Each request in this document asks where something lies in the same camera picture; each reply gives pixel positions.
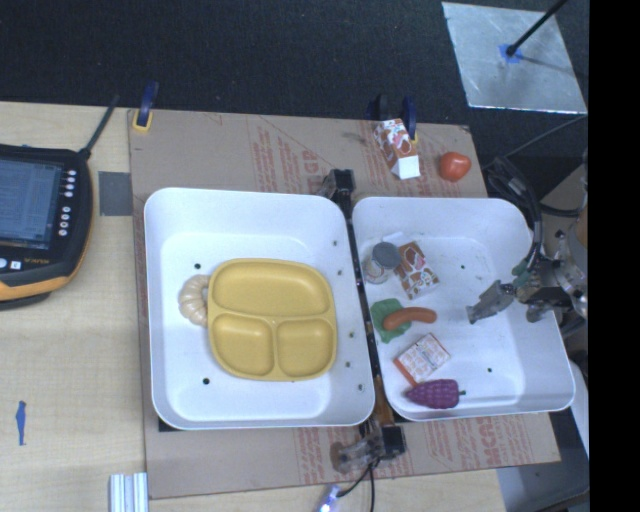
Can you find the green lettuce leaf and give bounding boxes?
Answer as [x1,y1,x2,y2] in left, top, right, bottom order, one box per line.
[369,298,414,344]

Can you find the orange sausage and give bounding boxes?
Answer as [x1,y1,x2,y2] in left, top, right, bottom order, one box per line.
[382,306,438,332]

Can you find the small can with grey lid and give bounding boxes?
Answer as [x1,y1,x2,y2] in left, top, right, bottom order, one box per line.
[363,241,403,285]

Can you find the beige doughnut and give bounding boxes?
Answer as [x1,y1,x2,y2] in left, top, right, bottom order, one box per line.
[178,274,212,327]

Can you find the thin black rod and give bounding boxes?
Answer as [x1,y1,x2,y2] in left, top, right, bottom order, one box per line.
[341,193,387,427]

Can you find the white plastic tray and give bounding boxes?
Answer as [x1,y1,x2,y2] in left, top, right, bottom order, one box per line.
[351,196,576,422]
[143,187,376,431]

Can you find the red tomato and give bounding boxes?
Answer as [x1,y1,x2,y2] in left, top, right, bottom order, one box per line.
[439,151,473,182]

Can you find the brown cardboard board red print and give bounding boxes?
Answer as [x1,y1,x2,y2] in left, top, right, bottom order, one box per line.
[127,108,562,500]

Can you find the black block with thin wires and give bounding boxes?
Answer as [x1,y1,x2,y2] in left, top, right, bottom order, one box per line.
[327,168,358,199]
[381,424,407,458]

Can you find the yellow divided plate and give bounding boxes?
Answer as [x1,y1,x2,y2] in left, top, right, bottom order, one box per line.
[206,257,337,383]

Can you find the orange and white flat packet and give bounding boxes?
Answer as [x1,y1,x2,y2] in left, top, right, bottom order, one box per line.
[393,333,451,386]

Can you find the orange and white carton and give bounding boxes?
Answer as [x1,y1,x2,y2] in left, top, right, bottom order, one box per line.
[373,118,420,180]
[394,241,441,301]

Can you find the purple grapes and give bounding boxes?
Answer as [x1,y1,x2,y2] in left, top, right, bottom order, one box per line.
[404,378,467,410]

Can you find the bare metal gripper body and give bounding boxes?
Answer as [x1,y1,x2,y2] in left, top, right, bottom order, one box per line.
[519,260,589,316]

